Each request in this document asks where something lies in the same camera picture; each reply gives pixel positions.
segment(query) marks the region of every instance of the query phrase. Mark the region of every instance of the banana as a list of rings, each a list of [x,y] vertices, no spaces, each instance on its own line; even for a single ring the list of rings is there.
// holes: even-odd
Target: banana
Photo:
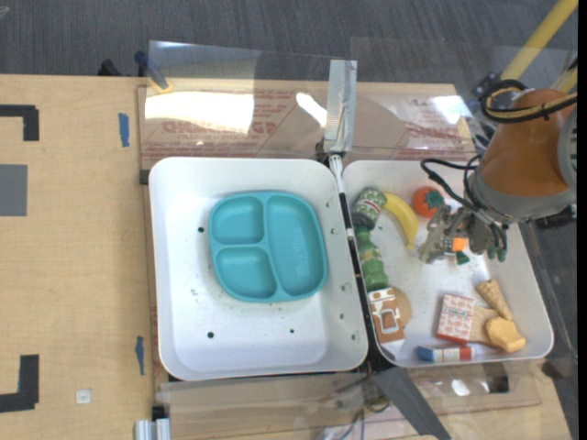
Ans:
[[[384,192],[387,202],[383,206],[385,210],[390,212],[399,221],[402,229],[404,230],[406,244],[408,249],[414,248],[415,234],[420,227],[418,217],[414,212],[414,209],[404,199],[398,195],[390,192]]]

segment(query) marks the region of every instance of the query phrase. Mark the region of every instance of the teal plate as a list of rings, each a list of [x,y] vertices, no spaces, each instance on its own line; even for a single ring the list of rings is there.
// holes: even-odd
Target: teal plate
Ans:
[[[324,285],[324,238],[314,209],[298,196],[231,195],[212,209],[208,230],[216,278],[234,298],[288,302]]]

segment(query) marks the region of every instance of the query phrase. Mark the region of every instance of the black corner marker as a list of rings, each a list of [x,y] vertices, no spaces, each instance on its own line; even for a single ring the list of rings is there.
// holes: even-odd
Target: black corner marker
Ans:
[[[22,117],[22,139],[39,141],[39,110],[31,104],[0,104],[0,117]]]
[[[0,394],[0,413],[35,409],[39,402],[39,355],[20,356],[18,391]]]

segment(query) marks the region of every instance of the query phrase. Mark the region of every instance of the dark floor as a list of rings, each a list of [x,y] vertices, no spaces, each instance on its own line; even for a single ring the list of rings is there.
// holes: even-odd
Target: dark floor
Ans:
[[[352,58],[360,81],[453,83],[474,101],[471,89],[507,66],[557,1],[0,0],[0,72],[95,75],[110,59],[136,75],[134,53],[165,40]],[[578,32],[575,11],[521,80],[550,86]],[[556,333],[545,371],[578,438],[576,219],[529,225],[525,238]]]

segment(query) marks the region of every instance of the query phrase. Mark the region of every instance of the tomato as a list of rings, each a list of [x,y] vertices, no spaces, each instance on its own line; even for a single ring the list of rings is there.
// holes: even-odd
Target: tomato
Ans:
[[[432,218],[441,205],[444,205],[444,197],[438,189],[430,186],[418,188],[412,196],[412,207],[424,218]]]

